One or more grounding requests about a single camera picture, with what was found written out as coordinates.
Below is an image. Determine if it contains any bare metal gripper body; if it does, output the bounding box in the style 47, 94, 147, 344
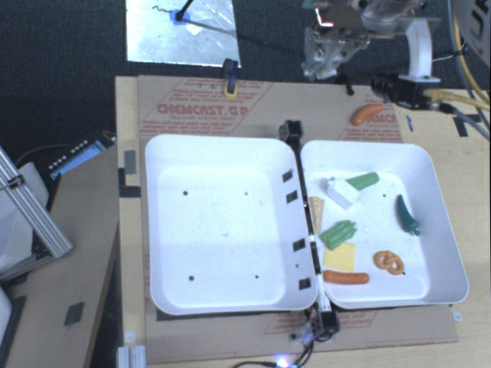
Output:
313, 0, 427, 42

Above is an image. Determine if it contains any orange sausage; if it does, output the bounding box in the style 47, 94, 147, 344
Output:
351, 103, 384, 127
322, 269, 371, 286

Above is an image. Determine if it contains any brown cardboard board red print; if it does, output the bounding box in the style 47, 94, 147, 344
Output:
136, 74, 460, 366

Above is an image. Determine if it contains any light green cylinder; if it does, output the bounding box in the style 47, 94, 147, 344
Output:
346, 172, 381, 192

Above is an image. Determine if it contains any white bottle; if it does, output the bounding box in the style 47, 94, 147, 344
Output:
321, 177, 361, 211

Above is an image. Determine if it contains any thin black and white rod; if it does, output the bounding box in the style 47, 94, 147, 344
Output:
290, 136, 331, 311

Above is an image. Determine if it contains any beige waffle cone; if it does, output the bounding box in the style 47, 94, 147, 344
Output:
308, 196, 325, 235

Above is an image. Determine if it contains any dark green pepper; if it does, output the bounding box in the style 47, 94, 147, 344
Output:
396, 194, 421, 237

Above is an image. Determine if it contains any green asparagus bunch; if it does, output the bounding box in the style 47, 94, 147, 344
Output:
319, 219, 358, 251

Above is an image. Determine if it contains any white plastic tray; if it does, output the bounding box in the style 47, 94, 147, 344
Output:
144, 133, 319, 317
300, 140, 470, 310

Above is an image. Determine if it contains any yellow cheese slice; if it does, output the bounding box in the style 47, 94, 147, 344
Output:
322, 241, 357, 273

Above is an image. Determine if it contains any orange pretzel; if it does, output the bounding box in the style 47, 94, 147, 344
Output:
374, 250, 405, 277

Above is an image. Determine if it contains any black cylinder on white bracket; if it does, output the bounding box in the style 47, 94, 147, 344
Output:
370, 18, 442, 110

